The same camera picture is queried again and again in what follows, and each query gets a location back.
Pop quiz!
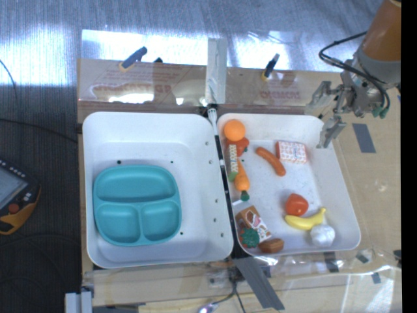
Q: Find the orange toy orange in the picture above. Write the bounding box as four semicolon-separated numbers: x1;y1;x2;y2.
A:
223;119;246;142

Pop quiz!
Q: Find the red toy tomato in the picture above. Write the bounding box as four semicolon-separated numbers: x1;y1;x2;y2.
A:
227;136;250;158

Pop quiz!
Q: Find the white plastic tray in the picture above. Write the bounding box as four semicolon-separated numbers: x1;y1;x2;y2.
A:
81;111;235;269
216;112;362;258

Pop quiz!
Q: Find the brown and white carton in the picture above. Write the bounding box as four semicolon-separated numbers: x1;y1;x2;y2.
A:
235;205;272;243

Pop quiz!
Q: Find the orange sausage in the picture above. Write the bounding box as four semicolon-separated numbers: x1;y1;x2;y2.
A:
255;146;287;177

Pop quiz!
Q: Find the brown and white patterned stick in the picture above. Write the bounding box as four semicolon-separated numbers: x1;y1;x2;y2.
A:
227;143;239;183

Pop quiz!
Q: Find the brown cardboard board red print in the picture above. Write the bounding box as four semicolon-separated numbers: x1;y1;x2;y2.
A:
76;58;402;308

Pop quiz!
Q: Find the thin black and white rod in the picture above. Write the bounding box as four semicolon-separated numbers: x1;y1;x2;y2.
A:
207;108;241;258

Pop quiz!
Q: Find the yellow banana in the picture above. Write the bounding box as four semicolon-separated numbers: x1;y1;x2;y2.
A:
284;207;327;231

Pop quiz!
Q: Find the green broccoli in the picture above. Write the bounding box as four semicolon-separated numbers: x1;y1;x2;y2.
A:
239;228;261;249

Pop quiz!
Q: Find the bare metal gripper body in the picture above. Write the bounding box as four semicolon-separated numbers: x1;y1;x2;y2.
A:
334;60;388;118

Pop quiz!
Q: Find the orange carrot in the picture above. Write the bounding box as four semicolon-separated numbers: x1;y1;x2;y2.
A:
233;159;252;202

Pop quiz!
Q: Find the blue divided plate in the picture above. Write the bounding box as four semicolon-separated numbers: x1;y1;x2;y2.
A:
93;164;182;247

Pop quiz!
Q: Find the orange and white carton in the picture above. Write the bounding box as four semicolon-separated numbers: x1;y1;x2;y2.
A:
275;140;308;165

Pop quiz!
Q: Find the red toy pepper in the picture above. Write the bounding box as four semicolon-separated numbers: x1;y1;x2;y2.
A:
285;193;309;217

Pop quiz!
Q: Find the white toy garlic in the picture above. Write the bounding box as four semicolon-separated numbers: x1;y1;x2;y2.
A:
309;224;336;248

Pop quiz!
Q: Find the brown bread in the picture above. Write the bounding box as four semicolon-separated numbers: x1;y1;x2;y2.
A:
259;238;285;254

